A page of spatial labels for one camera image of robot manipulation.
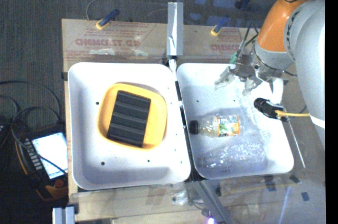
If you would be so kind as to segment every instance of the floor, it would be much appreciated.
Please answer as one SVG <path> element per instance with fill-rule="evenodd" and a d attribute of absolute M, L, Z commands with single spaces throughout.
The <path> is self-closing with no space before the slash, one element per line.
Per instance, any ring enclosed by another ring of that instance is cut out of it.
<path fill-rule="evenodd" d="M 64 122 L 63 18 L 99 20 L 118 7 L 123 11 L 117 21 L 166 23 L 165 5 L 176 1 L 184 3 L 185 24 L 214 25 L 220 18 L 227 17 L 225 26 L 248 27 L 254 23 L 258 28 L 275 2 L 251 0 L 246 9 L 240 10 L 235 7 L 237 0 L 0 0 L 1 121 L 8 125 L 18 110 L 37 107 L 20 113 L 16 123 L 20 122 L 29 131 L 53 125 L 55 114 L 50 109 L 60 109 L 58 120 Z M 56 96 L 57 102 L 46 87 Z M 286 88 L 290 95 L 285 99 L 286 105 L 295 109 L 303 104 L 301 95 L 298 96 L 301 104 L 294 102 L 297 90 L 296 82 Z M 12 105 L 12 100 L 18 104 L 18 109 Z M 302 185 L 287 191 L 277 222 L 325 223 L 325 151 L 309 121 L 296 120 L 293 129 L 297 143 L 291 146 L 301 152 L 296 158 L 297 167 L 301 168 L 295 174 L 302 178 Z M 27 183 L 11 135 L 1 145 L 0 156 L 0 222 L 51 223 L 52 208 L 66 206 L 67 199 L 45 203 L 36 195 Z M 249 223 L 258 223 L 255 221 L 258 220 L 251 219 Z M 275 218 L 266 219 L 264 223 L 277 222 Z"/>

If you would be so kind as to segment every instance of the bottle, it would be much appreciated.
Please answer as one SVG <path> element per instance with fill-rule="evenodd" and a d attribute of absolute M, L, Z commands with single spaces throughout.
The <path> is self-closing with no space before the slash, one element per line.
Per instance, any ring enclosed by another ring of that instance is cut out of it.
<path fill-rule="evenodd" d="M 240 120 L 237 115 L 211 115 L 189 123 L 191 134 L 209 137 L 237 136 L 240 132 Z"/>
<path fill-rule="evenodd" d="M 199 169 L 215 169 L 222 173 L 263 170 L 267 156 L 261 142 L 240 141 L 210 150 L 196 159 Z"/>

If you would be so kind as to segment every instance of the gray carpet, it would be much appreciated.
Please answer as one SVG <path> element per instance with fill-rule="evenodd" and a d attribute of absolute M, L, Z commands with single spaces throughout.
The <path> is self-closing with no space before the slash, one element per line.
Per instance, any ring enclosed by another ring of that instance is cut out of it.
<path fill-rule="evenodd" d="M 0 0 L 0 81 L 25 80 L 48 87 L 60 102 L 61 120 L 64 120 L 61 19 L 86 19 L 86 8 L 91 1 Z M 210 16 L 228 16 L 227 26 L 246 27 L 254 22 L 260 27 L 275 0 L 252 0 L 247 11 L 235 8 L 236 0 L 203 0 L 203 3 L 201 0 L 98 0 L 90 5 L 88 14 L 90 19 L 97 20 L 119 8 L 121 14 L 117 20 L 120 21 L 165 23 L 163 9 L 167 2 L 174 1 L 184 3 L 186 24 L 213 25 Z M 21 109 L 30 106 L 57 108 L 50 93 L 33 84 L 0 85 L 0 95 L 15 99 Z M 10 119 L 14 114 L 11 101 L 0 97 L 0 115 Z M 22 120 L 29 129 L 38 129 L 53 124 L 55 116 L 40 109 Z M 11 138 L 8 144 L 10 152 L 13 150 Z M 43 204 L 29 189 L 14 151 L 12 153 L 8 163 L 3 161 L 0 222 L 49 223 L 51 205 Z"/>

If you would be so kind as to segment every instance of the white tray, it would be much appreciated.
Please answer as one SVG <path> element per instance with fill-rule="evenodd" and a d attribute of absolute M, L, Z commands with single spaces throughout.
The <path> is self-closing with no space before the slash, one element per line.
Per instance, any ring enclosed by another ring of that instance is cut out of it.
<path fill-rule="evenodd" d="M 250 95 L 243 96 L 244 83 L 238 78 L 227 87 L 215 90 L 214 82 L 230 64 L 185 63 L 177 69 L 183 106 L 187 124 L 191 120 L 208 114 L 236 114 L 240 116 L 244 129 L 236 137 L 212 138 L 189 134 L 195 167 L 206 179 L 266 175 L 289 172 L 294 159 L 289 147 L 282 122 L 270 119 L 254 107 L 258 97 L 273 97 L 270 85 L 262 83 Z M 245 161 L 232 159 L 233 168 L 201 168 L 197 166 L 199 157 L 208 157 L 207 152 L 217 148 L 230 148 L 240 144 L 257 144 L 264 150 L 262 162 L 247 165 Z"/>
<path fill-rule="evenodd" d="M 133 150 L 107 142 L 96 123 L 106 90 L 117 82 L 149 86 L 167 103 L 167 125 L 159 146 Z M 179 183 L 191 171 L 179 101 L 170 69 L 160 64 L 77 63 L 68 73 L 72 170 L 85 190 Z"/>

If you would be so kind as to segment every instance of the white screen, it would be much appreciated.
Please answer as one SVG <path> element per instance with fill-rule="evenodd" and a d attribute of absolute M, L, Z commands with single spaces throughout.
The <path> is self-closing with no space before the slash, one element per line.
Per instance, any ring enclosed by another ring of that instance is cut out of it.
<path fill-rule="evenodd" d="M 67 141 L 61 132 L 33 139 L 32 143 L 38 154 L 64 171 L 68 170 Z M 50 179 L 63 175 L 63 172 L 51 163 L 44 159 L 41 161 Z"/>

